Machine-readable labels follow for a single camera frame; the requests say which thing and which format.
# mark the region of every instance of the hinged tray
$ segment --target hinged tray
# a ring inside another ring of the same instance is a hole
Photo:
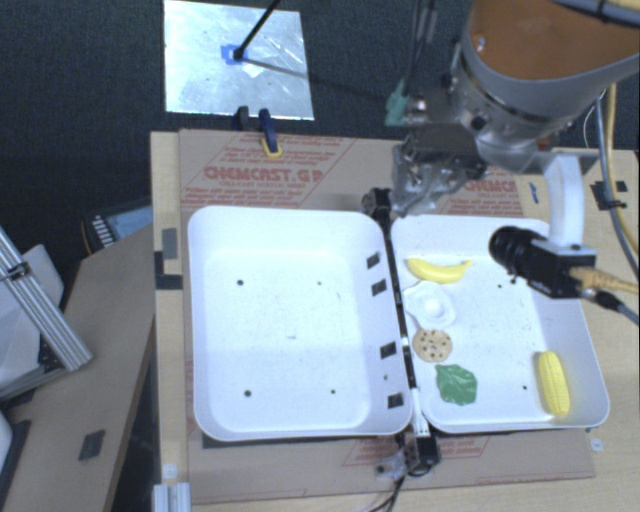
[[[384,239],[352,212],[189,222],[194,409],[225,440],[392,434],[411,401]]]
[[[441,290],[455,310],[446,327],[459,364],[478,380],[477,399],[440,398],[435,365],[413,357],[420,408],[452,433],[585,427],[608,398],[580,303],[511,284],[491,259],[491,234],[529,219],[423,215],[396,221],[392,239],[402,290],[417,280],[408,257],[473,265]],[[194,409],[201,429],[224,441],[388,435],[408,424],[412,403],[383,234],[353,212],[211,206],[188,227]],[[418,328],[406,314],[409,339]],[[561,357],[572,409],[545,412],[536,354]]]

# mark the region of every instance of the cable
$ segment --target cable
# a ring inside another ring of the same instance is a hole
[[[606,151],[605,133],[603,126],[604,118],[602,114],[602,100],[600,100],[600,98],[598,98],[598,100],[596,101],[596,110],[598,112],[598,142],[600,149],[600,167],[602,168],[602,177],[604,182],[604,194],[606,200],[611,201],[611,191],[609,190],[609,159]],[[624,252],[629,266],[633,270],[636,279],[638,279],[638,264],[635,262],[631,249],[629,248],[627,240],[624,237],[624,233],[622,232],[622,228],[620,227],[620,222],[618,220],[617,212],[615,212],[615,208],[611,208],[609,210],[609,213],[611,215],[611,222],[613,223],[613,228],[615,230],[616,236],[618,237],[618,242],[620,243],[622,252]]]
[[[553,0],[554,2],[595,16],[604,22],[622,25],[640,25],[640,1],[638,0]]]
[[[411,21],[411,44],[409,47],[409,65],[405,74],[402,96],[409,94],[409,87],[413,81],[424,48],[433,31],[435,0],[429,0],[427,5],[423,5],[423,0],[415,0],[413,18]]]
[[[571,267],[569,276],[580,281],[582,289],[604,288],[612,291],[623,291],[638,295],[638,285],[628,283],[611,274],[593,267]]]
[[[413,477],[413,478],[422,478],[424,475],[427,475],[431,472],[431,467],[427,467],[427,469],[423,469],[422,471],[416,471],[415,469],[413,471],[409,471],[407,473],[407,475]]]
[[[84,225],[84,222],[80,223],[80,231],[82,232],[82,241],[84,242],[84,248],[86,249],[87,254],[91,256],[93,254],[93,251],[91,250],[91,247],[89,247],[89,240],[87,238],[87,228]]]
[[[589,289],[585,290],[582,296],[604,309],[610,309],[611,311],[616,311],[626,316],[634,324],[638,325],[638,315],[612,293],[603,290]]]
[[[391,512],[393,510],[393,507],[395,507],[396,501],[398,499],[398,494],[400,494],[400,489],[402,488],[402,484],[404,483],[404,479],[404,476],[399,478],[396,482],[396,486],[393,489],[393,492],[391,493],[391,496],[380,503],[380,505],[368,510],[367,512],[379,512],[381,510],[384,510],[385,512]]]
[[[634,324],[638,325],[638,315],[636,315],[629,306],[626,304],[621,304],[618,306],[618,313],[626,316],[629,320],[631,320]]]
[[[607,94],[606,89],[600,93],[600,99],[604,98],[605,94]],[[591,108],[589,109],[589,112],[587,112],[587,115],[584,116],[584,121],[582,123],[582,139],[584,140],[584,146],[588,149],[591,149],[591,146],[589,146],[589,139],[587,137],[587,125],[589,123],[589,119],[591,118],[595,110],[596,110],[596,104],[594,103],[593,105],[591,105]]]
[[[613,158],[611,156],[613,150],[613,129],[616,123],[616,98],[618,95],[618,86],[614,83],[609,87],[609,95],[607,97],[607,117],[605,119],[605,151],[607,152],[607,160],[609,162],[609,192],[611,193],[611,199],[615,203],[619,202],[618,191],[616,189],[615,168],[613,166]],[[631,229],[629,229],[624,217],[620,215],[619,210],[615,210],[615,214],[618,217],[618,222],[622,228],[629,245],[633,249],[633,252],[638,255],[638,242],[633,238]]]

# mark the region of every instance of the black clamp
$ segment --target black clamp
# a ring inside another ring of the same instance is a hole
[[[616,199],[615,201],[607,201],[606,203],[604,203],[603,205],[605,210],[611,210],[613,208],[626,208],[627,207],[627,203],[623,203],[622,201]]]
[[[0,277],[0,282],[6,281],[7,279],[11,279],[12,281],[16,281],[21,277],[26,276],[31,272],[31,267],[26,261],[22,261],[18,263],[15,267],[10,268],[6,271],[6,274]]]
[[[384,221],[391,225],[391,190],[388,188],[372,188],[368,194],[362,198],[360,206],[361,213],[372,217],[375,221]]]
[[[269,109],[263,108],[258,112],[258,119],[260,120],[260,128],[258,131],[262,132],[263,137],[260,139],[262,149],[267,157],[271,159],[278,159],[282,156],[282,147],[278,143],[278,137],[276,129],[273,124],[273,119],[269,113]],[[240,107],[233,118],[231,119],[231,129],[235,131],[243,132],[250,129],[249,127],[249,107]]]

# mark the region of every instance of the yellow banana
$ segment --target yellow banana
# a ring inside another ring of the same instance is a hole
[[[409,258],[407,267],[411,273],[423,281],[434,281],[438,284],[455,283],[462,279],[467,268],[471,265],[471,260],[467,260],[458,265],[434,265],[420,258]]]

